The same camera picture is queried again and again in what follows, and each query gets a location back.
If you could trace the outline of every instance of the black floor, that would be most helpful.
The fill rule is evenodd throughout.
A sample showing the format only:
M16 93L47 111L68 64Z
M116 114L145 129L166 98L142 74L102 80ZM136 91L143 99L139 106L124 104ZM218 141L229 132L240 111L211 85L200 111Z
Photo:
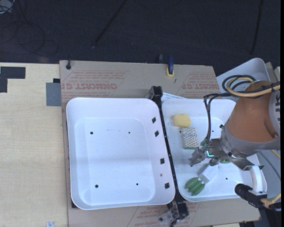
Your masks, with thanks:
M255 57L280 66L281 0L127 0L104 32L123 1L1 1L0 62L156 63L163 54L217 76Z

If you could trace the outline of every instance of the white plastic tray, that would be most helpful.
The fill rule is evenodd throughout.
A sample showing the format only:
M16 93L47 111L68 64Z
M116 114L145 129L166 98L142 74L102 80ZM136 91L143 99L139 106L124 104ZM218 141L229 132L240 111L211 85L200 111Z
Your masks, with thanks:
M78 208L166 204L173 200L175 186L159 108L153 101L74 98L66 113L71 197Z
M212 133L211 138L220 138L221 124L228 120L235 102L229 99L215 99L211 102ZM238 183L253 186L251 173L242 171L233 163L219 163L218 174L208 183L205 188L196 196L184 188L185 183L196 176L208 166L209 159L201 163L189 165L188 159L191 158L193 149L183 149L180 128L174 125L173 116L177 114L187 114L191 119L191 127L194 127L198 137L198 143L207 134L208 118L205 105L202 99L168 99L162 104L167 137L170 151L177 176L177 183L180 194L188 201L209 201L218 199L239 198L234 189ZM248 157L248 160L256 165L259 164L256 155ZM261 171L264 189L266 181Z

